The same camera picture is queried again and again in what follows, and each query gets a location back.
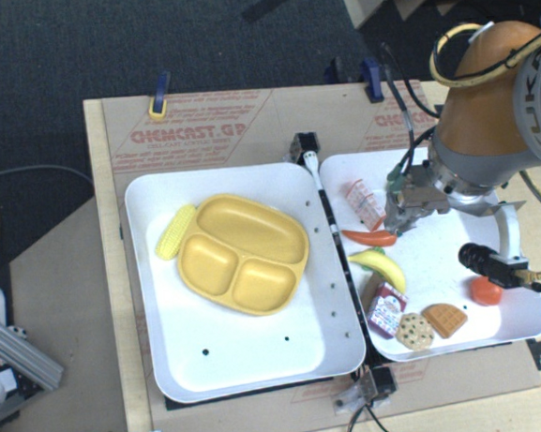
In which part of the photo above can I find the yellow banana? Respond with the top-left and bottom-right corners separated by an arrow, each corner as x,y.
347,245 -> 408,299

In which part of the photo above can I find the purple and white carton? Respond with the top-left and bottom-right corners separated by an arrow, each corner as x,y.
363,279 -> 413,342

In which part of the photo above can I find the yellow divided plate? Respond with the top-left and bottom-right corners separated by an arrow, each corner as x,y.
170,186 -> 317,324

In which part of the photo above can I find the black block with thin wires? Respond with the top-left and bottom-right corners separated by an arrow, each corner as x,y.
329,363 -> 400,416
280,130 -> 320,164

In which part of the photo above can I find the brown waffle piece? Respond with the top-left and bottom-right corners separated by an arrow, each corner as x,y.
420,301 -> 470,342

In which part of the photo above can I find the black cylinder on white bracket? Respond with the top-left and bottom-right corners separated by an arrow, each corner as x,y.
453,201 -> 533,294

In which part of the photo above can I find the yellow corn cob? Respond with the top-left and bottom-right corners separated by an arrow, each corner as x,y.
150,202 -> 202,262

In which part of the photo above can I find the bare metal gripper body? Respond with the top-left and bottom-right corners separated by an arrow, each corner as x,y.
385,157 -> 501,225

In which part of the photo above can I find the brown cardboard board red print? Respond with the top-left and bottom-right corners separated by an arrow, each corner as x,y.
99,62 -> 541,432

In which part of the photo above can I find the orange round fruit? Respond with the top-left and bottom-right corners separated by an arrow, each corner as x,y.
468,273 -> 505,308

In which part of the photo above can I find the clear red-print packet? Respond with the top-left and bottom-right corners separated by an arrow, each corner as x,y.
342,176 -> 388,234

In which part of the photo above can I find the chocolate chip biscuit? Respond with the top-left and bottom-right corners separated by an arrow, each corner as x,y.
393,310 -> 437,353

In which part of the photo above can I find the white plastic tray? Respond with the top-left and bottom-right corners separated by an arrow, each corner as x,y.
316,136 -> 541,368
122,156 -> 371,408

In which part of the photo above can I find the thin black and white rod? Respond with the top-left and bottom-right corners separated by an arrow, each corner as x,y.
303,147 -> 375,371

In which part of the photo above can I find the orange carrot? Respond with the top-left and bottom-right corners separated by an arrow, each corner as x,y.
340,224 -> 399,252

